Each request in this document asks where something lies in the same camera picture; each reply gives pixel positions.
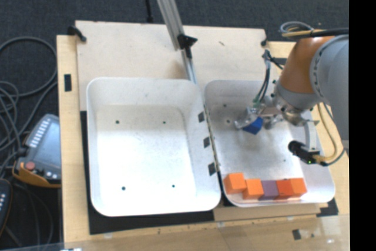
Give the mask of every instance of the black connector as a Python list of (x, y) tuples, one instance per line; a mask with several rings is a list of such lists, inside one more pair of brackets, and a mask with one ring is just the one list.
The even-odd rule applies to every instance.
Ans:
[(306, 164), (313, 164), (316, 163), (316, 159), (314, 159), (314, 155), (319, 155), (320, 151), (308, 151), (305, 144), (293, 140), (288, 144), (289, 151), (294, 155), (300, 158)]

